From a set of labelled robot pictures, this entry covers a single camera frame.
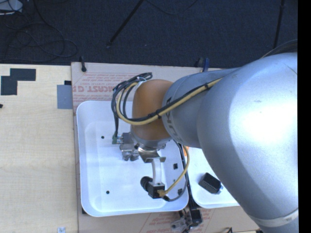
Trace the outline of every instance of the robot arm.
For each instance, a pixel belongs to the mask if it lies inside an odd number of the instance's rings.
[[[265,233],[298,232],[296,52],[174,83],[147,81],[133,101],[134,117],[146,113],[156,120],[134,123],[131,130],[144,147],[159,148],[174,139],[201,148],[220,181]]]

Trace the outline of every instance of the dark carpet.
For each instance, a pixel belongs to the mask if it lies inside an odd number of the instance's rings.
[[[298,0],[19,0],[0,10],[0,63],[240,67],[297,39]]]

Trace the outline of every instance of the cable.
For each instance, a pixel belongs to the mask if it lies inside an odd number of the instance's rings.
[[[293,52],[293,51],[298,51],[298,39],[291,40],[288,42],[285,42],[284,44],[272,49],[271,51],[267,52],[264,56],[261,58],[274,55],[274,54],[279,54],[279,53],[285,53],[285,52]]]
[[[182,159],[182,164],[183,164],[183,168],[184,170],[186,169],[186,164],[185,164],[185,156],[184,156],[184,152],[183,152],[183,148],[181,146],[181,144],[177,143],[175,140],[174,140],[175,144],[178,146],[178,149],[179,149],[179,152],[180,152],[180,157]],[[172,201],[175,201],[177,199],[179,199],[184,193],[185,193],[185,190],[187,189],[187,186],[188,186],[188,183],[189,183],[189,177],[188,177],[188,174],[187,174],[187,170],[185,172],[185,185],[181,191],[181,193],[178,194],[178,196],[176,198],[173,198],[173,199],[170,199],[168,196],[164,196],[164,200],[168,201],[168,202],[172,202]]]
[[[229,231],[227,233],[233,233],[232,227],[230,227]]]
[[[15,14],[18,14],[22,17],[12,17],[12,23],[9,25],[7,22],[5,22],[6,27],[14,30],[11,34],[8,35],[8,44],[7,48],[4,53],[4,58],[0,60],[0,62],[8,62],[8,61],[20,61],[20,62],[34,62],[34,63],[43,63],[43,62],[50,62],[53,61],[59,57],[68,58],[76,55],[78,52],[77,45],[68,39],[65,39],[63,34],[54,26],[52,26],[50,23],[48,23],[42,14],[40,13],[38,9],[38,5],[36,3],[36,0],[31,0],[33,3],[33,14],[31,15],[27,10],[25,10],[25,7],[23,8],[23,13],[19,11],[15,11]],[[35,13],[39,15],[39,18],[41,19],[41,22],[34,22],[34,15]],[[18,18],[23,18],[22,22],[23,24],[21,26],[16,26],[16,22]],[[36,40],[34,33],[36,33],[37,30],[47,30],[48,37],[50,37],[51,40],[45,39],[45,38],[39,38],[39,40]],[[31,49],[37,47],[42,51],[43,56],[46,56],[47,58],[41,58],[41,60],[36,60],[35,58],[29,58],[29,59],[21,59],[21,58],[8,58],[9,49],[20,49],[20,50],[29,50],[30,53],[35,53],[35,51],[32,51]]]
[[[282,22],[284,7],[285,7],[285,0],[281,0],[280,12],[278,14],[278,21],[277,21],[277,26],[276,26],[276,36],[274,39],[273,48],[276,48],[276,46],[277,46],[277,41],[278,41],[278,36],[279,36],[280,28],[281,28],[281,22]]]
[[[12,15],[14,13],[15,11],[4,12],[4,13],[0,13],[0,16]]]
[[[150,2],[149,0],[145,0],[146,2],[150,3],[152,6],[154,6],[155,8],[157,8],[158,10],[162,11],[163,13],[166,13],[168,15],[177,15],[177,14],[180,14],[180,13],[183,13],[185,11],[187,11],[188,9],[190,9],[198,0],[195,0],[190,6],[188,6],[186,9],[182,10],[182,11],[179,11],[179,12],[175,12],[175,13],[171,13],[171,12],[167,12],[163,9],[161,9],[159,6],[157,6],[156,4]]]
[[[117,107],[116,98],[117,98],[118,94],[122,91],[122,94],[121,94],[121,97],[122,97],[122,95],[124,94],[125,89],[127,89],[131,84],[133,84],[133,83],[137,84],[138,81],[139,82],[146,81],[146,80],[149,80],[151,78],[152,78],[152,73],[151,72],[141,73],[141,74],[136,75],[133,78],[127,80],[127,81],[123,81],[123,82],[119,83],[118,85],[116,85],[112,89],[113,94],[112,94],[112,99],[111,99],[111,110],[112,110],[114,118],[115,118],[115,132],[113,134],[113,139],[114,139],[113,142],[115,142],[116,138],[118,137],[118,128],[119,128],[119,117],[118,117],[118,114],[117,114],[117,111],[116,111],[116,107]],[[126,96],[125,96],[124,103],[126,103],[126,99],[128,97],[128,94],[126,94]]]
[[[116,114],[120,119],[122,119],[123,121],[125,121],[131,125],[148,124],[148,123],[151,123],[151,122],[161,118],[162,115],[168,113],[169,111],[175,109],[179,105],[185,103],[186,101],[188,101],[192,97],[196,96],[197,94],[199,94],[205,90],[210,89],[213,85],[215,85],[220,80],[221,80],[221,78],[214,80],[212,82],[206,83],[204,85],[198,86],[198,87],[192,89],[191,91],[189,91],[188,93],[184,94],[182,97],[180,97],[180,98],[172,101],[171,103],[167,104],[166,106],[162,107],[161,109],[158,109],[157,111],[150,113],[148,116],[141,117],[141,118],[127,118],[123,113],[121,113],[120,103],[121,103],[122,96],[119,96],[119,98],[117,100],[117,104],[116,104]],[[125,89],[125,91],[129,90],[132,86],[135,86],[136,84],[138,84],[138,82],[131,83]]]
[[[180,174],[180,176],[178,177],[178,179],[167,189],[167,190],[158,190],[158,194],[160,195],[160,197],[165,197],[176,185],[178,182],[180,182],[180,180],[182,179],[182,177],[186,174],[188,167],[189,167],[189,162],[190,162],[190,157],[189,157],[189,152],[187,150],[187,148],[184,148],[184,151],[187,154],[187,163],[186,166],[183,170],[183,172]]]

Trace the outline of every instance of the metal bracket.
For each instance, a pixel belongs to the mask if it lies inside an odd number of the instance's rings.
[[[172,232],[184,232],[192,224],[190,212],[187,212],[180,219],[171,223]]]
[[[144,163],[151,163],[153,159],[160,159],[160,162],[165,162],[166,160],[166,157],[161,157],[157,153],[157,149],[145,150],[141,147],[138,147],[138,153],[140,154]]]
[[[123,133],[122,136],[117,138],[117,144],[120,144],[123,160],[138,160],[139,153],[137,147],[134,145],[131,133]]]

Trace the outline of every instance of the black cable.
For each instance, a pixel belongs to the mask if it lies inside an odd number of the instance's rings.
[[[188,9],[190,9],[194,4],[196,4],[197,1],[198,1],[198,0],[195,0],[190,6],[188,6],[186,9],[184,9],[184,10],[182,10],[182,11],[172,13],[172,12],[167,12],[167,11],[161,9],[161,8],[160,8],[159,6],[157,6],[156,4],[150,2],[149,0],[146,0],[146,2],[148,2],[149,4],[151,4],[152,6],[154,6],[155,8],[157,8],[158,10],[160,10],[161,12],[166,13],[166,14],[168,14],[168,15],[177,15],[177,14],[183,13],[183,12],[187,11]]]
[[[297,52],[298,51],[298,39],[285,42],[284,44],[272,49],[266,53],[263,57],[267,57],[274,54],[285,53],[285,52]]]
[[[183,148],[182,148],[182,146],[178,142],[176,142],[175,140],[173,140],[173,141],[178,146],[180,157],[181,157],[181,160],[182,160],[182,165],[183,165],[183,168],[185,168],[186,161],[185,161],[185,156],[184,156]],[[188,183],[189,183],[189,177],[188,177],[188,173],[187,172],[185,173],[185,179],[186,179],[185,180],[185,185],[184,185],[182,191],[179,193],[179,195],[177,197],[171,199],[168,196],[165,196],[163,199],[165,201],[168,201],[168,202],[172,202],[172,201],[175,201],[175,200],[179,199],[185,193],[185,191],[187,189],[187,186],[188,186]]]
[[[280,11],[278,14],[278,20],[277,20],[277,26],[276,26],[276,36],[274,39],[273,48],[276,48],[276,46],[277,46],[277,41],[278,41],[278,36],[279,36],[280,28],[281,28],[281,22],[282,22],[282,16],[283,16],[284,8],[285,8],[285,0],[281,0]]]
[[[139,75],[134,76],[133,78],[127,80],[127,81],[123,81],[119,84],[117,84],[113,89],[113,94],[112,94],[112,99],[111,99],[111,110],[113,112],[114,115],[114,120],[115,120],[115,132],[113,134],[113,138],[118,137],[118,129],[119,129],[119,117],[116,111],[116,98],[118,96],[118,94],[120,92],[122,92],[122,94],[120,95],[121,98],[124,94],[124,91],[126,90],[126,88],[128,88],[132,83],[137,82],[139,79],[140,80],[149,80],[152,78],[152,73],[151,72],[145,72],[145,73],[141,73]],[[126,99],[128,98],[129,93],[131,92],[132,87],[129,89],[129,91],[127,92],[127,94],[125,95],[125,100],[123,101],[123,108],[125,111],[125,103],[126,103]]]
[[[14,17],[12,19],[12,23],[14,25],[11,26],[8,23],[5,23],[5,26],[8,27],[9,29],[14,30],[13,33],[8,35],[8,44],[7,44],[7,48],[4,52],[4,58],[2,60],[0,60],[0,62],[4,63],[4,62],[8,62],[8,61],[19,61],[19,62],[32,62],[32,63],[43,63],[43,62],[50,62],[53,61],[59,57],[63,57],[63,58],[68,58],[68,57],[72,57],[74,55],[76,55],[76,53],[78,52],[78,47],[77,45],[68,39],[65,39],[63,34],[60,32],[60,30],[58,30],[57,28],[55,28],[54,26],[52,26],[50,23],[48,23],[45,18],[42,16],[36,0],[31,0],[33,3],[33,8],[34,8],[34,13],[33,15],[31,15],[30,13],[28,13],[27,10],[25,10],[25,7],[23,8],[23,13],[19,12],[19,11],[15,11],[16,14],[18,16],[21,16],[23,18],[23,25],[22,26],[16,26],[15,23],[17,22],[17,18],[20,17]],[[36,14],[39,16],[41,22],[35,22],[34,21],[34,14]],[[33,35],[32,30],[34,30],[35,27],[47,27],[48,30],[52,30],[56,32],[57,37],[53,35],[53,39],[47,42],[39,42],[38,40],[36,40],[36,38]],[[57,46],[57,52],[51,52],[50,50],[46,50],[45,47],[48,47],[49,45],[55,45]],[[47,58],[42,59],[42,60],[36,60],[34,58],[32,59],[21,59],[21,58],[8,58],[8,52],[9,49],[29,49],[31,50],[31,48],[37,47],[40,49],[40,51],[42,51],[42,53],[48,55]],[[67,47],[70,47],[70,52],[68,54],[65,54],[65,50],[67,49]]]
[[[200,86],[197,86],[197,87],[193,88],[192,90],[188,91],[187,93],[185,93],[185,94],[182,95],[181,97],[179,97],[179,98],[173,100],[172,102],[170,102],[170,103],[164,105],[162,108],[156,110],[155,112],[150,113],[150,114],[147,115],[147,116],[143,116],[143,117],[139,117],[139,118],[128,118],[128,117],[126,117],[126,115],[124,114],[124,112],[122,112],[121,110],[120,110],[120,113],[121,113],[122,116],[124,116],[127,120],[132,121],[132,122],[141,122],[141,121],[145,121],[145,120],[147,120],[147,119],[149,119],[149,118],[151,118],[151,117],[154,117],[155,115],[158,115],[158,114],[161,113],[162,111],[166,110],[167,108],[169,108],[169,107],[171,107],[172,105],[176,104],[177,102],[181,101],[184,97],[188,96],[190,93],[192,93],[192,92],[194,92],[195,90],[197,90],[197,89],[199,89],[199,88],[201,88],[201,87],[203,87],[203,86],[206,86],[206,85],[207,85],[207,84],[203,84],[203,85],[200,85]]]

